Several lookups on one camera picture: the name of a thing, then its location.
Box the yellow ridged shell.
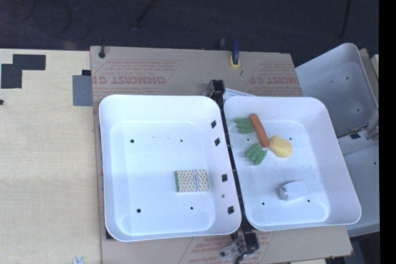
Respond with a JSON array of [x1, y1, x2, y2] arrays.
[[268, 135, 293, 158]]

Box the orange sausage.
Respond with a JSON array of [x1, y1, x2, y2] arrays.
[[249, 113, 270, 148]]

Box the white plastic tray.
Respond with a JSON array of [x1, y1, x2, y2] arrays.
[[223, 95, 362, 232], [98, 93, 243, 242]]

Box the small white can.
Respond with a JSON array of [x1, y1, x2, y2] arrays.
[[277, 179, 309, 202]]

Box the green and patterned carton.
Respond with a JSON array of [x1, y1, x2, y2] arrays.
[[173, 169, 210, 194]]

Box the thin black rod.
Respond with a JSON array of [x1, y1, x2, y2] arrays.
[[216, 92, 252, 237]]

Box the brown cardboard board red print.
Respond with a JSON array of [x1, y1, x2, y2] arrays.
[[89, 45, 354, 264]]

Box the black block with wires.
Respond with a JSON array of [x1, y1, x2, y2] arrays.
[[241, 232, 260, 254], [207, 79, 226, 99]]

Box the green pea pods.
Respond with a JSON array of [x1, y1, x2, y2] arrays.
[[233, 116, 255, 135], [244, 142, 268, 166]]

